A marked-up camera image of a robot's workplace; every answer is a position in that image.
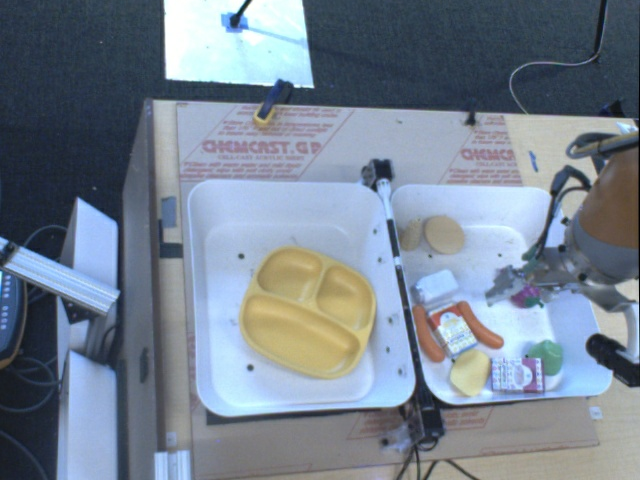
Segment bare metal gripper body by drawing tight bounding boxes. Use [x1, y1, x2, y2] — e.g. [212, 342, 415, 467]
[519, 246, 604, 300]

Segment purple grapes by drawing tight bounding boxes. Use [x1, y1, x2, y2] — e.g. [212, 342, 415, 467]
[508, 284, 547, 311]

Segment orange sausage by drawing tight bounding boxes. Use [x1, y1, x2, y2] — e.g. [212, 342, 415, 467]
[456, 300, 505, 351]
[411, 304, 447, 364]

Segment red and white carton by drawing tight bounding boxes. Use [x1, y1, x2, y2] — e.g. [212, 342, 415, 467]
[426, 305, 482, 360]

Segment white packet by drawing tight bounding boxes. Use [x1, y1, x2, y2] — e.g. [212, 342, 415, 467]
[410, 268, 461, 305]

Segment white plastic tray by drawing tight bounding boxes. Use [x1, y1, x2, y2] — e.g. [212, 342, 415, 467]
[389, 183, 614, 407]
[186, 178, 418, 418]

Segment round tan biscuit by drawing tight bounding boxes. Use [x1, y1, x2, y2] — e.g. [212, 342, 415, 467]
[423, 214, 467, 256]

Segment green toy pepper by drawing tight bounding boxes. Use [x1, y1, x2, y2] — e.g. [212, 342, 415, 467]
[526, 339, 565, 377]

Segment yellow potato chip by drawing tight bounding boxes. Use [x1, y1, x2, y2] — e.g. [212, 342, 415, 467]
[449, 348, 493, 398]

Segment pink and white carton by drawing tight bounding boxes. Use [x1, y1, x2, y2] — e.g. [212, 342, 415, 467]
[489, 356, 547, 395]

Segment thin black and white rod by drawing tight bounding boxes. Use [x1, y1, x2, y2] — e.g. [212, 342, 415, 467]
[375, 177, 429, 405]

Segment speckled tan cracker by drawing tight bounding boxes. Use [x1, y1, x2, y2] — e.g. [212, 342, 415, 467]
[398, 217, 426, 252]

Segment yellow divided plate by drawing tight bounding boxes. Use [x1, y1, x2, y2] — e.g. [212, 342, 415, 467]
[238, 245, 378, 381]

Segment brown cardboard board red print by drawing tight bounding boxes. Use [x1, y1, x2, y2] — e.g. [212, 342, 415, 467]
[175, 101, 601, 465]

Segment black cylinder on white bracket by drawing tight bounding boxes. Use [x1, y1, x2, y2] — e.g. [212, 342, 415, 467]
[585, 288, 640, 388]

